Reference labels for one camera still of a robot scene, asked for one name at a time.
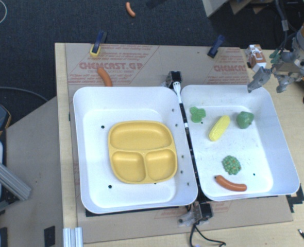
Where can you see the green peas heap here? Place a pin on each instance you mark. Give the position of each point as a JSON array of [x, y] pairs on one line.
[[231, 165]]

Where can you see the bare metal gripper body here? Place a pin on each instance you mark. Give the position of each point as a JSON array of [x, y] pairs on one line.
[[286, 68]]

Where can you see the yellow corn cob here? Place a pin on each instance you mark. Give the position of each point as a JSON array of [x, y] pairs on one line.
[[219, 128]]

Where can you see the thin black and white rod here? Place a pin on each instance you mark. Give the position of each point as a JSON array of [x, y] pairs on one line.
[[186, 127]]

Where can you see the orange sausage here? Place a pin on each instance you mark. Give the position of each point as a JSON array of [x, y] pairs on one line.
[[105, 77], [230, 184], [130, 9]]

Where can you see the brown and white carton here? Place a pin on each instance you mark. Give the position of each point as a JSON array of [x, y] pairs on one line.
[[256, 56]]

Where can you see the yellow divided plate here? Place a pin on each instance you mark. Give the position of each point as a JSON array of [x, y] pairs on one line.
[[139, 138]]

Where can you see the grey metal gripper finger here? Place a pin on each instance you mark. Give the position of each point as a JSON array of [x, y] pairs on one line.
[[259, 80], [283, 82]]

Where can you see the green broccoli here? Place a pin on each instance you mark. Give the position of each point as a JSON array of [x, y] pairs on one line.
[[197, 114]]

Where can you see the brown cardboard board red print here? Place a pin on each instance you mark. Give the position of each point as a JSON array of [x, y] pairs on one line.
[[147, 60]]

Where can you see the green bell pepper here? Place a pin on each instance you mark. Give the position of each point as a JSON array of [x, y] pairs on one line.
[[244, 120]]

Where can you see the white plastic tray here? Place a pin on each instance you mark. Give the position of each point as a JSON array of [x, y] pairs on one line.
[[95, 148], [257, 153]]

